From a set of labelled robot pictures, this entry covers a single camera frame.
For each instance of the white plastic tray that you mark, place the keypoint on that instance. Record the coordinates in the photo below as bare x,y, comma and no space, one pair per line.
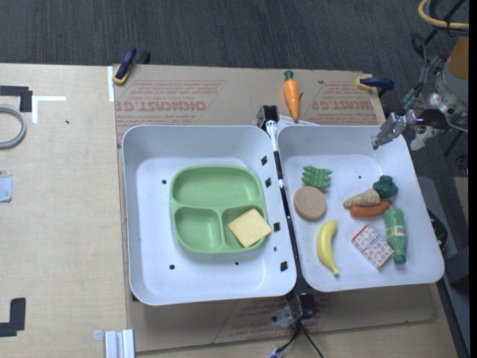
350,278
153,237

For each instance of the orange sausage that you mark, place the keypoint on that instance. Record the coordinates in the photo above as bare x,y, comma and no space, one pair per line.
369,210

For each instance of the orange and white carton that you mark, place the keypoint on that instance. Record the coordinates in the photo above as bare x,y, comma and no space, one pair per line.
372,247

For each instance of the tan cone-shaped bread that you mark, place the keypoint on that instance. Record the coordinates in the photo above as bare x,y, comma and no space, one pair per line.
363,199

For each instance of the green bottle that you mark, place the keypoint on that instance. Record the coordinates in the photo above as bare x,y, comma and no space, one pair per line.
395,231

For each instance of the green pea pods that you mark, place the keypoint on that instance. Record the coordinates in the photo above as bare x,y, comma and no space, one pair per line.
316,176

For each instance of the black cylinder on white bracket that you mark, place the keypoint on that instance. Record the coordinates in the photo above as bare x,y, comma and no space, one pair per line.
420,137

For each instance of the green divided plate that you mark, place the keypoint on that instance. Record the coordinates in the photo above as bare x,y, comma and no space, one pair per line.
212,185

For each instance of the yellow cheese slice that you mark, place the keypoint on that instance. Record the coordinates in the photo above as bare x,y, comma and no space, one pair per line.
249,228

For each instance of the brown cardboard board red print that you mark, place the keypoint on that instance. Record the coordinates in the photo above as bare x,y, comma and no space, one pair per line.
179,99

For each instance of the orange carrot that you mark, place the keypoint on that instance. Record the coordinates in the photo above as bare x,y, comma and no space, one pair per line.
292,95

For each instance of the green broccoli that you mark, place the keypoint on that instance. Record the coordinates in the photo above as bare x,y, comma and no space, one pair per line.
385,186

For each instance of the round tan biscuit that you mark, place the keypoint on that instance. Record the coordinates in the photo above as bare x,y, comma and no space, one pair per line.
310,203

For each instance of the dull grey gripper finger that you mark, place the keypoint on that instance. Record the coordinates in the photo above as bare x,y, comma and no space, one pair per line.
395,122
380,139

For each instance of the yellow banana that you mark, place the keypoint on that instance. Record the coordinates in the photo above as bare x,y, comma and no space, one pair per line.
325,244

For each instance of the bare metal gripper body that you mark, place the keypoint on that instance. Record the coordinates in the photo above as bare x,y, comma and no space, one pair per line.
445,104

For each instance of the thin black and white rod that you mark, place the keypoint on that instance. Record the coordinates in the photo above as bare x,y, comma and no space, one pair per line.
277,162

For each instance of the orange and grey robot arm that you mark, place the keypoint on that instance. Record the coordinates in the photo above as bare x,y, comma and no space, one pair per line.
459,60

